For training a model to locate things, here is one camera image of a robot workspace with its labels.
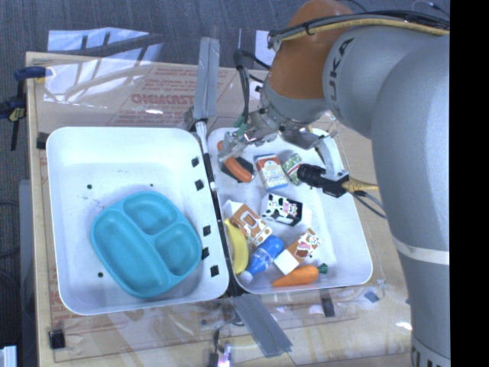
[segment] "orange carrot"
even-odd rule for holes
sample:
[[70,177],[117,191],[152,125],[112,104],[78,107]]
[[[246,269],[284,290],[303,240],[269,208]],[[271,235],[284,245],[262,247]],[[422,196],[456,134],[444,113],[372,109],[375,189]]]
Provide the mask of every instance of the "orange carrot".
[[278,278],[272,283],[274,287],[286,287],[288,285],[309,284],[319,276],[319,273],[327,273],[328,265],[322,264],[319,267],[314,265],[304,265],[295,268],[289,274]]

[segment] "gray floor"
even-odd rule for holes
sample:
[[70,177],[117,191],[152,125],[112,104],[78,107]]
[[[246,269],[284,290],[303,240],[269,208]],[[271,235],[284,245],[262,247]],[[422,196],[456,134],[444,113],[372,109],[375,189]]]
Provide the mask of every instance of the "gray floor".
[[[14,71],[27,51],[47,51],[49,30],[126,28],[162,34],[172,40],[217,37],[221,65],[232,67],[238,33],[253,47],[255,30],[284,28],[308,0],[0,0],[0,102],[15,95]],[[414,10],[449,19],[450,0],[343,0],[354,12]],[[427,2],[435,3],[434,9]],[[195,63],[197,49],[176,47],[168,62]],[[13,124],[0,119],[0,348],[21,346],[21,283],[18,187],[29,178],[27,127],[22,119],[18,145],[11,151]]]

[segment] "toy banana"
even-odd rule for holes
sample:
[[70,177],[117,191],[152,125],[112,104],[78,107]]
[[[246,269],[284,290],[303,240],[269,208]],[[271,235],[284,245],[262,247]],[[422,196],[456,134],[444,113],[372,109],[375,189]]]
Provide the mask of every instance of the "toy banana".
[[248,244],[243,232],[238,227],[233,226],[229,219],[225,219],[224,224],[228,227],[228,235],[232,245],[232,268],[235,274],[240,274],[246,269],[250,258]]

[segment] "blue bottle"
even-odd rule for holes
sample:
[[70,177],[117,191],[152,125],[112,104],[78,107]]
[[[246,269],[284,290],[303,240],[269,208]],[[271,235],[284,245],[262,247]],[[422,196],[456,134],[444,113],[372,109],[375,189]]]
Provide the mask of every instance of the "blue bottle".
[[239,274],[239,280],[244,284],[250,283],[253,280],[253,276],[267,269],[282,250],[282,239],[278,236],[270,235],[253,252],[246,270]]

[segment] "blue plate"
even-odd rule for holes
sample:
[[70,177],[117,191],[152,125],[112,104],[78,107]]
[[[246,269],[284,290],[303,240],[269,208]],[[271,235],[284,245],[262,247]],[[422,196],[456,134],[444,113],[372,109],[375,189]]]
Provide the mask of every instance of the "blue plate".
[[130,195],[104,209],[90,230],[112,277],[135,297],[156,297],[180,283],[202,259],[202,242],[165,196]]

